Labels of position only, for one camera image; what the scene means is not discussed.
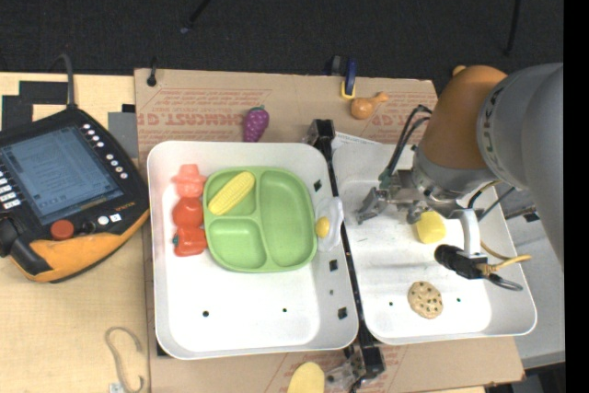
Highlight yellow oval toy food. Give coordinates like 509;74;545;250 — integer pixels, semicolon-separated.
286;361;326;393

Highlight black cylinder on white bracket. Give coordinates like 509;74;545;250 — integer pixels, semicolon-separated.
433;207;490;281

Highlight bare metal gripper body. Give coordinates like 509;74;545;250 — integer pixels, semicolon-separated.
379;169;456;212

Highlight white fried egg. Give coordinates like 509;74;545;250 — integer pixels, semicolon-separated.
314;196;346;252

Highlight purple grapes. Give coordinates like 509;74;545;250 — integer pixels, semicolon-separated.
242;105;271;144

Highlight red bell pepper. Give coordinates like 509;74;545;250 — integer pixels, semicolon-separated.
172;225;209;258

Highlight tan chocolate chip biscuit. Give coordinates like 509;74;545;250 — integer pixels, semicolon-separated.
406;280;445;320

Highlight green divided plate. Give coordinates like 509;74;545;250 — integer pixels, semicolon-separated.
202;166;319;274

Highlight yellow cheese block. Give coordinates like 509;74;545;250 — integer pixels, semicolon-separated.
411;210;448;245

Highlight white plastic tray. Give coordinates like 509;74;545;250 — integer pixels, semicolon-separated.
146;140;361;361
330;132;538;346

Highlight yellow corn cob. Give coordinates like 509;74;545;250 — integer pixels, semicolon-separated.
207;170;256;216

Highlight orange chicken drumstick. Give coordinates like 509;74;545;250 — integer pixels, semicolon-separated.
350;91;389;121

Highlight brown cardboard board red print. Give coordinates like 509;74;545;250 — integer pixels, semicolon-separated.
133;67;526;393

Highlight orange tomato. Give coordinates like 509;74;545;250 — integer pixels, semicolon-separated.
171;196;205;229

